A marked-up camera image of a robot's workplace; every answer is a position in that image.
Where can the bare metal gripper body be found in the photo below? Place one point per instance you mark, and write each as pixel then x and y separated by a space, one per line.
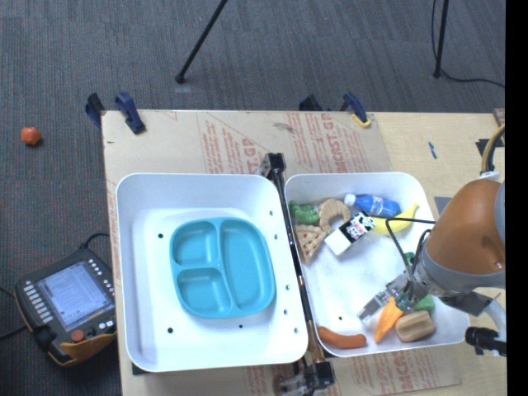
pixel 402 288

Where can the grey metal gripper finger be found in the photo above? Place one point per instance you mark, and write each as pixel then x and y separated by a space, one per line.
pixel 371 307

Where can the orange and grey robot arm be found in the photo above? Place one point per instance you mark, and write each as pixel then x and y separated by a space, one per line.
pixel 466 225

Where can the orange carrot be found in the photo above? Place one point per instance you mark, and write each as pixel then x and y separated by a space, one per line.
pixel 387 319

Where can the green toy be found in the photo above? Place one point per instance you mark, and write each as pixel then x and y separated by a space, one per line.
pixel 425 303

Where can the white plastic tray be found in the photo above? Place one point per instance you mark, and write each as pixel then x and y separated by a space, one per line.
pixel 156 345
pixel 354 274

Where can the tan bread loaf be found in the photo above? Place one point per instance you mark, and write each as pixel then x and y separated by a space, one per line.
pixel 414 326

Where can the orange sausage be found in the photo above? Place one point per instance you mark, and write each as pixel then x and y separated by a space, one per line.
pixel 342 339

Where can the yellow banana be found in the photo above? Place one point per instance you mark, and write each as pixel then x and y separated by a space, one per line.
pixel 396 223

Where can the white milk carton cow print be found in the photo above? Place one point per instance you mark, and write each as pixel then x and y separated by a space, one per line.
pixel 348 234

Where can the blue bottle white cap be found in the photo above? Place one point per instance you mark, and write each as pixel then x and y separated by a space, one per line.
pixel 377 206

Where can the pizza slice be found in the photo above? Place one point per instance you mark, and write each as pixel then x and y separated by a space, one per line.
pixel 310 241

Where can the thin black rod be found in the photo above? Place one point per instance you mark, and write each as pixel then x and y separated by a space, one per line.
pixel 295 246

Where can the tan croissant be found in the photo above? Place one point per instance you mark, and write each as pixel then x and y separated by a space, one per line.
pixel 332 212

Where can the green broccoli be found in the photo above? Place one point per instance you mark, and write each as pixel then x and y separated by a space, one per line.
pixel 303 213

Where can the blue divided plate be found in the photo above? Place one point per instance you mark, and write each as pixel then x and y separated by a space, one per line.
pixel 243 262

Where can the brown cardboard board red print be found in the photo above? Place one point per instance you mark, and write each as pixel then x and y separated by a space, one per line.
pixel 231 142

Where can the black tripod leg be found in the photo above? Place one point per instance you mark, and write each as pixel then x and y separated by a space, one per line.
pixel 206 31
pixel 442 27

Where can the orange round toy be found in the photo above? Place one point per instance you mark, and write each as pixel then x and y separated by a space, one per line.
pixel 31 135

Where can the black cylinder on white bracket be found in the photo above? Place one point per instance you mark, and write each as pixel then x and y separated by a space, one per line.
pixel 482 336

